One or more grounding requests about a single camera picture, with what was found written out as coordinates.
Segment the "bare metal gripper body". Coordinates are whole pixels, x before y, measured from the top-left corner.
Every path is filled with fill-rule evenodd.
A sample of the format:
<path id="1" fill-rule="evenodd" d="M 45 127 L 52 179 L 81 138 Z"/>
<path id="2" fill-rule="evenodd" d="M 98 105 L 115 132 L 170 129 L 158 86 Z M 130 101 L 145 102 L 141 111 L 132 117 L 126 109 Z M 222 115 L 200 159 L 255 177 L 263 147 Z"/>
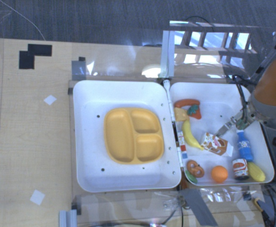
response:
<path id="1" fill-rule="evenodd" d="M 245 129 L 258 119 L 258 112 L 252 103 L 247 103 L 231 118 L 231 122 L 237 129 Z"/>

